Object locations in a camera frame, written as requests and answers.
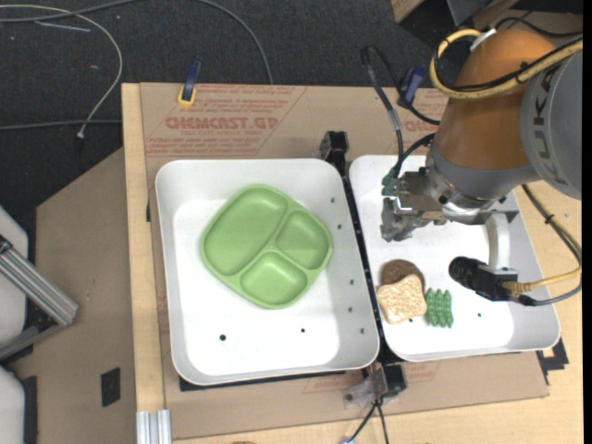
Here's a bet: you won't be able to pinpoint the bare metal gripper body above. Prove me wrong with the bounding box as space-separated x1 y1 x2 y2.
392 167 492 226

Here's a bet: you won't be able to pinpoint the brown round biscuit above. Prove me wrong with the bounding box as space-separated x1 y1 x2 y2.
379 258 426 290

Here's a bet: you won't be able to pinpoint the thin black rod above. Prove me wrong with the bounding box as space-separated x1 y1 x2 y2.
339 162 387 365

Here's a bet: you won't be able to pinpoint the tan bread slice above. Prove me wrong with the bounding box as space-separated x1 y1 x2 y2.
375 274 428 327

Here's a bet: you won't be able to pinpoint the green pea pods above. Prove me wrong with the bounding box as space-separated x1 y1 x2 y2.
424 287 455 329

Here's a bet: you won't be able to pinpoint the white plastic tray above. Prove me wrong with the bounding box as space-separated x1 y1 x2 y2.
154 156 382 387
347 154 562 363

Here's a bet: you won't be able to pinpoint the green divided plate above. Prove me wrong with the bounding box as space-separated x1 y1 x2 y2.
199 183 335 311

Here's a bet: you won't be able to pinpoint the brown cardboard board red print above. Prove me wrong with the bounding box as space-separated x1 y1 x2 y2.
138 82 551 439

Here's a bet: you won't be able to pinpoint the black cylinder on white bracket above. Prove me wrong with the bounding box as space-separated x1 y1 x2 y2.
448 210 521 302

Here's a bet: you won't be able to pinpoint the black block with thin wires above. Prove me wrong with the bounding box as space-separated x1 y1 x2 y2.
342 363 409 407
318 129 349 166

